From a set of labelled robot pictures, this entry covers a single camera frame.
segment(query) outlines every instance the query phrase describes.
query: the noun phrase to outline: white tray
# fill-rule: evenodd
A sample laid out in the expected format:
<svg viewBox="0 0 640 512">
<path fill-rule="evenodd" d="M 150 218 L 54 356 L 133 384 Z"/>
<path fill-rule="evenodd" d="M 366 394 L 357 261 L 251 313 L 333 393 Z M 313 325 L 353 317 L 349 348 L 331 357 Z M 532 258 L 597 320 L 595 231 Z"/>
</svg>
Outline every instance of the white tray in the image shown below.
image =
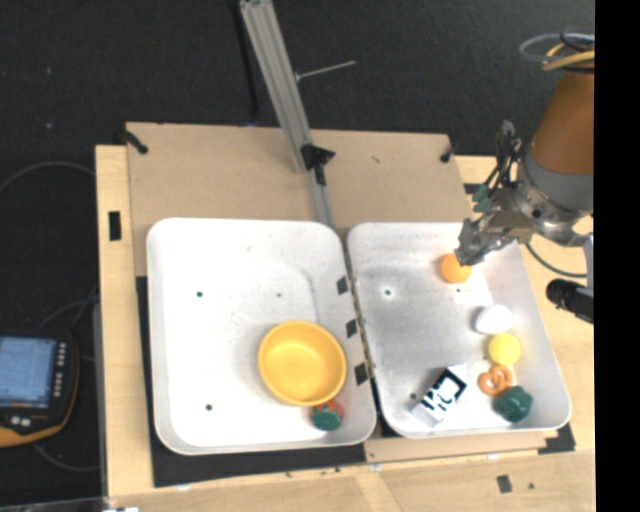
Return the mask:
<svg viewBox="0 0 640 512">
<path fill-rule="evenodd" d="M 405 437 L 544 430 L 564 425 L 571 405 L 517 244 L 490 253 L 462 284 L 442 279 L 442 256 L 458 247 L 459 223 L 367 223 L 348 235 L 354 288 L 364 322 L 382 414 Z M 491 363 L 490 335 L 472 328 L 492 303 L 514 313 L 523 345 L 513 365 L 533 396 L 529 415 L 511 424 L 495 413 L 478 375 Z M 445 367 L 466 364 L 468 386 L 434 428 L 410 413 Z"/>
<path fill-rule="evenodd" d="M 156 431 L 187 455 L 357 444 L 376 410 L 338 236 L 315 222 L 165 219 L 147 238 Z M 342 425 L 314 428 L 309 409 L 264 386 L 257 354 L 278 323 L 308 320 L 341 343 Z"/>
</svg>

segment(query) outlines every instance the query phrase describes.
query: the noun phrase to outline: wooden table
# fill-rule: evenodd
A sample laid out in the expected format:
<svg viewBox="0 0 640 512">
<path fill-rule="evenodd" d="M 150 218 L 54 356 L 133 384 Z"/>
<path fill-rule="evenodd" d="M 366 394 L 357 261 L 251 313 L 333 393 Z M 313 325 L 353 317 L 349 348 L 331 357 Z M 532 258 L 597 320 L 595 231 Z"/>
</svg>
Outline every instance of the wooden table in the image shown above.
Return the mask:
<svg viewBox="0 0 640 512">
<path fill-rule="evenodd" d="M 288 167 L 288 149 L 284 139 L 280 140 L 278 129 L 149 123 L 130 123 L 127 128 L 143 143 L 150 144 L 148 155 L 125 146 L 96 148 L 106 494 L 110 506 L 138 506 L 143 511 L 214 508 L 236 511 L 250 507 L 255 512 L 595 509 L 593 326 L 557 310 L 546 299 L 546 284 L 557 276 L 524 248 L 523 258 L 572 400 L 570 427 L 576 443 L 574 451 L 538 453 L 538 449 L 557 436 L 555 431 L 461 436 L 426 442 L 374 434 L 365 443 L 367 462 L 363 464 L 154 487 L 135 276 L 144 272 L 140 241 L 145 229 L 154 219 L 184 214 L 180 211 L 184 202 L 176 201 L 177 210 L 167 212 L 166 205 L 158 208 L 157 201 L 149 199 L 163 194 L 157 180 L 165 183 L 166 179 L 158 176 L 176 172 L 176 162 L 180 172 L 186 173 L 183 178 L 199 176 L 202 166 L 219 167 L 212 165 L 213 161 L 225 169 L 238 168 L 249 173 L 244 177 L 235 173 L 223 181 L 233 188 L 240 187 L 236 180 L 252 183 L 247 166 L 268 167 L 276 175 L 293 171 Z M 470 214 L 469 198 L 462 183 L 482 182 L 495 164 L 491 157 L 455 157 L 447 164 L 440 162 L 436 157 L 448 148 L 444 135 L 336 131 L 313 134 L 316 144 L 335 150 L 338 155 L 327 167 L 327 179 L 339 232 L 363 218 L 462 220 Z M 253 141 L 250 154 L 233 142 L 242 140 L 242 147 L 246 148 L 247 136 Z M 211 147 L 221 138 L 225 140 L 223 154 Z M 385 176 L 390 173 L 396 173 L 396 182 L 414 180 L 399 186 L 400 201 L 385 190 L 384 180 L 388 179 Z M 154 175 L 156 181 L 145 181 Z M 259 184 L 274 203 L 278 203 L 278 194 L 282 193 L 281 184 L 276 183 L 278 179 Z M 291 197 L 292 190 L 304 195 L 306 179 L 300 179 L 286 178 L 293 180 L 285 187 L 287 197 Z M 349 183 L 350 190 L 345 190 L 345 183 Z M 434 185 L 427 187 L 430 192 L 425 191 L 425 183 Z M 246 187 L 238 190 L 250 193 Z M 222 204 L 226 211 L 234 208 L 235 203 L 229 203 L 229 194 L 219 192 L 217 204 Z M 180 193 L 173 190 L 171 195 L 179 197 Z M 354 194 L 368 200 L 354 202 Z M 429 203 L 430 207 L 425 209 L 424 205 Z M 311 220 L 310 204 L 308 198 L 304 199 L 294 218 Z M 269 211 L 276 212 L 271 215 L 274 218 L 291 215 L 277 209 Z M 254 213 L 249 209 L 229 214 L 242 215 L 251 218 Z M 114 221 L 120 233 L 113 230 Z M 581 222 L 579 229 L 584 232 L 592 229 L 590 222 L 590 219 Z M 534 246 L 560 268 L 578 272 L 586 267 L 579 249 L 561 249 L 539 237 L 534 238 Z"/>
</svg>

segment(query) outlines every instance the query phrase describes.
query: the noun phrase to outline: screen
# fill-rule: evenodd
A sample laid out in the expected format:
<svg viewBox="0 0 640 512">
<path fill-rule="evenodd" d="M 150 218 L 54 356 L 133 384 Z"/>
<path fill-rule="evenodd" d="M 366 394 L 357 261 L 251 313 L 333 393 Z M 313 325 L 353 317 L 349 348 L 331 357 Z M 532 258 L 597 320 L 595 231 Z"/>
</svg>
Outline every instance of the screen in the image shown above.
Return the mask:
<svg viewBox="0 0 640 512">
<path fill-rule="evenodd" d="M 0 336 L 0 407 L 49 406 L 56 341 Z"/>
</svg>

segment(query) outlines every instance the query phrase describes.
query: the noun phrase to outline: white egg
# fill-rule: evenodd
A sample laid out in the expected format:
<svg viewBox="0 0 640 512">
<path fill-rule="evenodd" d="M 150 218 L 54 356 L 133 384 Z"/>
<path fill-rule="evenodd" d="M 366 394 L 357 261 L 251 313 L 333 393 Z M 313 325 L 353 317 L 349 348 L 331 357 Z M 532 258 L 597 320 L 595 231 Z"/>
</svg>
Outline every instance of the white egg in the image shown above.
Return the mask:
<svg viewBox="0 0 640 512">
<path fill-rule="evenodd" d="M 502 334 L 513 326 L 513 312 L 502 304 L 484 308 L 476 318 L 475 329 L 483 334 Z"/>
</svg>

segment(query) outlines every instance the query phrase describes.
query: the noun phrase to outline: black clamp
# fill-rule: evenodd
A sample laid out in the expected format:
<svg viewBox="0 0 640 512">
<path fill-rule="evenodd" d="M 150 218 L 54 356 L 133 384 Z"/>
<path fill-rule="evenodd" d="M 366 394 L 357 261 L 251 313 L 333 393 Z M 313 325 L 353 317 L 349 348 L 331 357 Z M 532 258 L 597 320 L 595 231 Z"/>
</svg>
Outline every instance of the black clamp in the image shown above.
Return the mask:
<svg viewBox="0 0 640 512">
<path fill-rule="evenodd" d="M 322 149 L 313 144 L 305 144 L 302 146 L 302 158 L 307 171 L 313 170 L 318 185 L 326 186 L 327 180 L 324 176 L 324 166 L 336 154 L 328 149 Z"/>
</svg>

